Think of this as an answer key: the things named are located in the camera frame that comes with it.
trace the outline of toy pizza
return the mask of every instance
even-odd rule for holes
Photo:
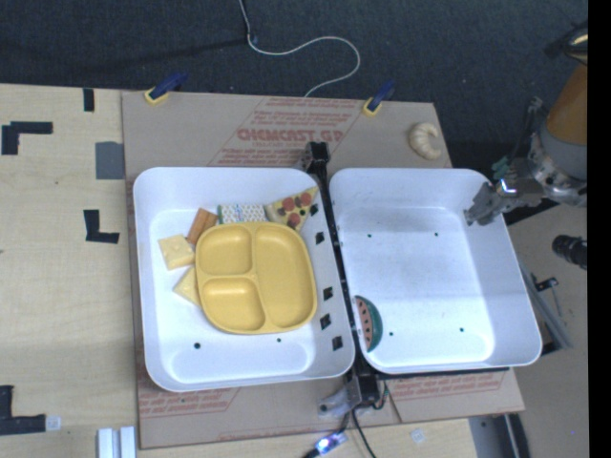
[[[269,220],[287,225],[299,232],[310,213],[317,192],[318,187],[312,187],[299,194],[281,198],[265,205],[265,214]]]

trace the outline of watermelon slice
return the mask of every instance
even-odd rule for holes
[[[363,327],[363,337],[365,338],[367,352],[369,353],[382,340],[384,331],[382,317],[375,305],[365,297],[357,295],[354,299],[356,300],[356,308],[361,320],[361,326]]]

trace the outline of black tape marking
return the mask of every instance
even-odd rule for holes
[[[47,416],[13,416],[12,385],[0,385],[0,436],[10,434],[28,434],[47,430]]]
[[[125,178],[122,144],[112,141],[95,144],[95,178]]]
[[[52,122],[11,122],[11,127],[18,134],[52,134]]]
[[[87,236],[85,237],[85,240],[92,242],[110,242],[112,244],[118,243],[119,233],[99,232],[98,210],[84,210],[83,215],[85,216],[85,227],[87,228]]]
[[[11,126],[2,126],[2,154],[14,156],[19,152],[19,134]]]
[[[20,134],[52,134],[52,122],[11,122],[2,126],[2,155],[15,156],[19,153]]]
[[[91,89],[91,88],[83,89],[83,110],[85,112],[94,112],[95,111],[94,89]]]

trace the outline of metal bracket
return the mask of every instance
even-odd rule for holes
[[[530,270],[526,268],[524,263],[521,260],[518,260],[519,269],[522,273],[522,279],[526,285],[526,290],[528,291],[528,296],[533,304],[535,310],[539,313],[539,315],[543,318],[545,325],[547,326],[550,336],[554,341],[554,344],[557,348],[567,348],[572,347],[571,338],[564,327],[564,323],[560,319],[560,317],[554,312],[550,304],[545,300],[545,298],[539,293],[540,290],[537,288],[537,282],[534,275]],[[552,288],[558,282],[554,283],[556,279],[551,278],[550,280],[543,281],[540,284],[545,285],[544,289]]]
[[[362,402],[363,398],[358,379],[352,378],[333,395],[329,395],[318,402],[318,415],[319,417],[340,418]]]
[[[134,427],[98,429],[95,436],[95,458],[136,458]]]

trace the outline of yellow divided plate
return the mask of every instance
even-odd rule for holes
[[[220,224],[196,247],[200,301],[217,328],[239,334],[296,329],[316,312],[306,244],[276,222]]]

